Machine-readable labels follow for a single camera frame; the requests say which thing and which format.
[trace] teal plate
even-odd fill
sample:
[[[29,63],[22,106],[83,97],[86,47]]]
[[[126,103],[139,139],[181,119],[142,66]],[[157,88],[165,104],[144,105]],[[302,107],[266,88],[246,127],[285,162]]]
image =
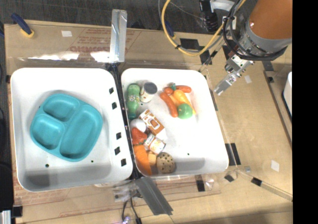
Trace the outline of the teal plate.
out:
[[[101,114],[67,94],[49,96],[36,112],[31,138],[43,150],[69,161],[80,161],[94,148],[101,132]]]

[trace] drain hole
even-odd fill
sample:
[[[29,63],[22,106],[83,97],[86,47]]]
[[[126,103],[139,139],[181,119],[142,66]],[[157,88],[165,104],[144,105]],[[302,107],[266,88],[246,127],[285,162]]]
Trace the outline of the drain hole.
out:
[[[120,148],[119,148],[119,147],[117,147],[117,148],[115,149],[115,155],[117,155],[118,153],[120,153]]]
[[[124,165],[126,165],[127,163],[126,163],[126,159],[124,158],[124,159],[122,159],[121,160],[121,166],[124,166]]]

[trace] white egg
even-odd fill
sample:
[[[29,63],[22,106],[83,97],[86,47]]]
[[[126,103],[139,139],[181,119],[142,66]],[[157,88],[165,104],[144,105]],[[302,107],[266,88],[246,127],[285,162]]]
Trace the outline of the white egg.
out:
[[[134,119],[130,122],[129,125],[130,125],[130,129],[136,127],[138,130],[142,132],[145,132],[147,128],[145,122],[141,119]]]

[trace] green toy vegetable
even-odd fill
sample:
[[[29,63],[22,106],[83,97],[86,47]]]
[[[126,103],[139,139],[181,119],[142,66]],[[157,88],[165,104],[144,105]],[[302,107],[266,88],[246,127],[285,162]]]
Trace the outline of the green toy vegetable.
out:
[[[180,119],[188,119],[192,116],[192,114],[193,110],[187,103],[183,103],[178,106],[178,117]]]

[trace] blue and yellow clamp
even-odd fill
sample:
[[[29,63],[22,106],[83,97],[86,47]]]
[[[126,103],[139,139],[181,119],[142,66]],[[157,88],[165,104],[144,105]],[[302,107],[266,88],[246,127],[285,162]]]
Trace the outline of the blue and yellow clamp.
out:
[[[14,22],[16,22],[21,27],[20,32],[24,36],[28,38],[33,37],[34,31],[28,26],[28,24],[24,21],[24,19],[21,16],[19,16],[16,13],[12,13],[11,18],[13,19]]]

